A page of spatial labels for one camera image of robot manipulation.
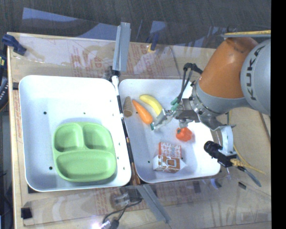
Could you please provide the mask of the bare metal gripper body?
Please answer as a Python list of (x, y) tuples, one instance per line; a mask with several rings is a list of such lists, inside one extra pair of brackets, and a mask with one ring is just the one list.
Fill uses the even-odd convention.
[(187, 98), (182, 98), (175, 114), (175, 119), (179, 120), (181, 123), (189, 122), (201, 122), (200, 117), (205, 113), (205, 108), (199, 100), (190, 96)]

